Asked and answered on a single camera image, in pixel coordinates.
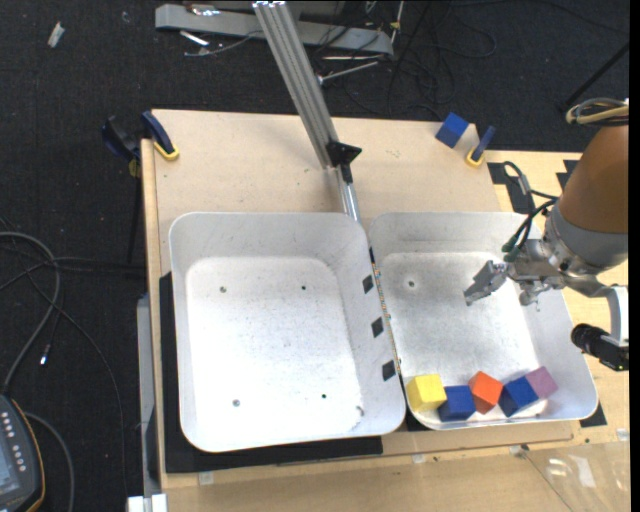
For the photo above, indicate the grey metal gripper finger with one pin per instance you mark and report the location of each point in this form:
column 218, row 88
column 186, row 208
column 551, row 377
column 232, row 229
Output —
column 529, row 297
column 484, row 282

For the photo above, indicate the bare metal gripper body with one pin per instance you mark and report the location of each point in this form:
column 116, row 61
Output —
column 537, row 262

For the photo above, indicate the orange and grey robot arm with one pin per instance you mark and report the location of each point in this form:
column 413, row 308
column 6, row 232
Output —
column 597, row 190

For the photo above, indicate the white plastic tray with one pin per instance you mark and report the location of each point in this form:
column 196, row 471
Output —
column 270, row 330
column 450, row 335

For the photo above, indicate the purple cube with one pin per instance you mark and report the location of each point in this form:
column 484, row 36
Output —
column 544, row 382

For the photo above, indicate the blue cube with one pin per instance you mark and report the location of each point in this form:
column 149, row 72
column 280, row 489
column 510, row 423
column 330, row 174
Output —
column 517, row 396
column 457, row 404
column 451, row 129

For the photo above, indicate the orange cube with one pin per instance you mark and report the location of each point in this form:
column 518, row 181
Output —
column 486, row 392

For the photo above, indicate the yellow cube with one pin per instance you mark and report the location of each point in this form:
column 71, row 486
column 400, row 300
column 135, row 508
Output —
column 425, row 392

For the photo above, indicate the thin black and white rod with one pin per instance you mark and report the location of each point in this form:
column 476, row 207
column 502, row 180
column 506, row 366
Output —
column 352, row 200

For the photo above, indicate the pale wood board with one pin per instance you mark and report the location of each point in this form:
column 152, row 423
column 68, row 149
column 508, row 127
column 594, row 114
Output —
column 250, row 165

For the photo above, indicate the black cylinder on white bracket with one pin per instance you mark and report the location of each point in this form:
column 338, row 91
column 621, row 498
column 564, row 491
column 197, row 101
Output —
column 602, row 345

